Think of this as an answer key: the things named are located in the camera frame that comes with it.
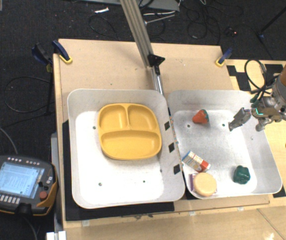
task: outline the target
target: red button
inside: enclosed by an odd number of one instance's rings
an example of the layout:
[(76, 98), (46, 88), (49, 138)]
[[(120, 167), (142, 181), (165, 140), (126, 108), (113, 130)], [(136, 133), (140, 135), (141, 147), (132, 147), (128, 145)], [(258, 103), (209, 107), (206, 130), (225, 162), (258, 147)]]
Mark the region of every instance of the red button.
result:
[(44, 201), (47, 198), (48, 194), (46, 191), (41, 191), (39, 193), (39, 198), (41, 199), (41, 201)]

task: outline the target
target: yellow bowl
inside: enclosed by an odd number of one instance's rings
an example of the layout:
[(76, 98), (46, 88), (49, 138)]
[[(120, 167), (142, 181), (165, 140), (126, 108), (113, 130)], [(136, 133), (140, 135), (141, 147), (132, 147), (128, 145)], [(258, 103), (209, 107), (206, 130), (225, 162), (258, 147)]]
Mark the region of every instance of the yellow bowl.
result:
[(103, 153), (117, 160), (151, 158), (162, 147), (154, 112), (140, 104), (116, 103), (101, 108), (98, 134)]

